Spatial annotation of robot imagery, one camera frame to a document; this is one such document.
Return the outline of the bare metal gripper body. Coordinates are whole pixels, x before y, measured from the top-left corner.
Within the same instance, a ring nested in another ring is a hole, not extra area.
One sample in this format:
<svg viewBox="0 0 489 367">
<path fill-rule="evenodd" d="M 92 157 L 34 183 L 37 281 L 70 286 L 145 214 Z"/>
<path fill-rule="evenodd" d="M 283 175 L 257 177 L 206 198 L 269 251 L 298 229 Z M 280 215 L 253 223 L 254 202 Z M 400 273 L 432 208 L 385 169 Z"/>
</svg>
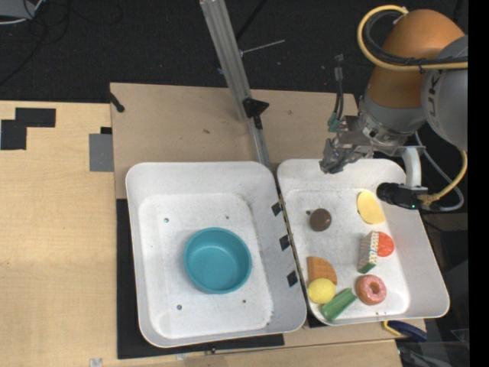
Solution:
<svg viewBox="0 0 489 367">
<path fill-rule="evenodd" d="M 406 136 L 367 115 L 346 115 L 340 121 L 332 150 L 338 159 L 371 158 L 375 151 L 394 156 Z"/>
</svg>

